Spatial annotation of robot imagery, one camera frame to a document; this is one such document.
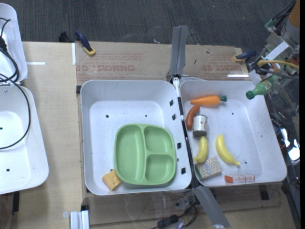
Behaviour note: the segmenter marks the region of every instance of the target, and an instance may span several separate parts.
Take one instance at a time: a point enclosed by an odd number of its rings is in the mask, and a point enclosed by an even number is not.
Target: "banana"
[[[208,141],[206,140],[205,136],[200,137],[199,141],[199,151],[194,161],[197,163],[203,163],[208,156]]]
[[[225,144],[224,144],[224,136],[222,134],[219,134],[216,138],[216,150],[219,154],[220,158],[226,162],[226,163],[233,163],[237,166],[240,165],[240,162],[236,161],[234,157],[229,153],[227,150]]]

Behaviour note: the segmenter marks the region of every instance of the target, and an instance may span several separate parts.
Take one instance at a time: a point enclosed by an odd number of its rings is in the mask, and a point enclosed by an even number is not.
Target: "silver can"
[[[193,135],[194,136],[206,136],[206,125],[208,117],[203,114],[195,115],[193,119]]]

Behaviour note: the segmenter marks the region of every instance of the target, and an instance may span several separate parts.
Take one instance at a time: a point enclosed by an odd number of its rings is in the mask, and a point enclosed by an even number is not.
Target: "green plate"
[[[135,185],[161,185],[176,171],[173,137],[156,125],[128,124],[115,137],[114,166],[124,182]]]

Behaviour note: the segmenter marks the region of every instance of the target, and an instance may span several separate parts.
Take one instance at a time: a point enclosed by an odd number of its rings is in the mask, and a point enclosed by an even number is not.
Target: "white plastic tray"
[[[81,88],[85,183],[96,195],[185,189],[191,182],[183,127],[175,88],[166,81],[93,80]],[[102,177],[114,169],[114,141],[125,124],[166,128],[176,146],[176,172],[162,186],[121,183],[110,191]]]
[[[10,55],[20,72],[19,82],[27,76],[27,65],[21,42],[17,14],[10,5],[0,3],[0,17],[11,19],[4,30],[3,38]],[[11,76],[14,67],[0,53],[0,73]],[[49,174],[49,166],[32,93],[21,87],[28,97],[31,124],[27,135],[18,144],[0,150],[0,194],[28,189],[41,185]],[[28,126],[28,105],[22,92],[12,83],[0,84],[0,147],[8,146],[21,138]]]
[[[222,173],[200,181],[208,187],[240,185],[227,183],[224,175],[249,173],[255,182],[279,182],[285,179],[287,168],[263,96],[248,100],[245,93],[252,90],[250,81],[185,81],[180,86],[184,115],[193,105],[190,100],[205,95],[226,95],[227,102],[218,106],[201,107],[200,113],[208,117],[208,159],[216,156]],[[224,135],[227,149],[241,162],[237,167],[225,163],[217,154],[215,141]],[[199,139],[188,131],[192,155],[198,152]]]

